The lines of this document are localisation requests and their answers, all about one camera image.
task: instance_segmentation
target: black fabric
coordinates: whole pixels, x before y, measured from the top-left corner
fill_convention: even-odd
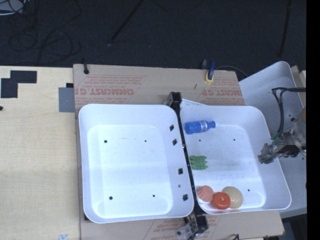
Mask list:
[[[281,57],[289,0],[145,0],[108,47],[139,1],[30,0],[0,16],[0,65],[72,67],[85,57],[184,69],[206,59],[247,75],[278,61],[306,70],[307,0],[292,0]]]

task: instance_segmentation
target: black bracket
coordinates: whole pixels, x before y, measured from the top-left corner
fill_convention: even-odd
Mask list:
[[[194,211],[194,216],[195,216],[195,220],[196,220],[197,228],[198,228],[197,232],[202,233],[208,229],[208,223],[207,223],[207,218],[204,216],[204,211],[199,206],[198,199],[197,199],[197,192],[196,192],[194,177],[192,174],[191,164],[189,161],[189,156],[188,156],[188,151],[187,151],[187,145],[186,145],[186,141],[185,141],[184,129],[183,129],[181,117],[180,117],[180,104],[181,104],[181,102],[182,102],[182,96],[181,96],[180,92],[170,92],[170,94],[166,100],[166,104],[175,111],[176,117],[178,119],[180,135],[181,135],[181,140],[182,140],[182,146],[183,146],[183,151],[184,151],[184,157],[185,157],[185,161],[186,161],[186,166],[188,168],[188,174],[189,174],[189,178],[190,178],[190,184],[191,184],[191,189],[192,189],[192,194],[193,194],[193,199],[194,199],[193,211]]]

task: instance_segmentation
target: toy tomato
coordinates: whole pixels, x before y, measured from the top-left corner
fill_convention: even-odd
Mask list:
[[[227,193],[216,192],[213,194],[211,204],[216,209],[225,210],[230,207],[230,196]]]

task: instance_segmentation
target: light blue object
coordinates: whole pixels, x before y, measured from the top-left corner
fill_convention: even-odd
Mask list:
[[[215,128],[216,122],[215,121],[193,121],[187,122],[184,125],[184,130],[187,134],[194,134],[194,133],[203,133],[208,131],[210,128]]]

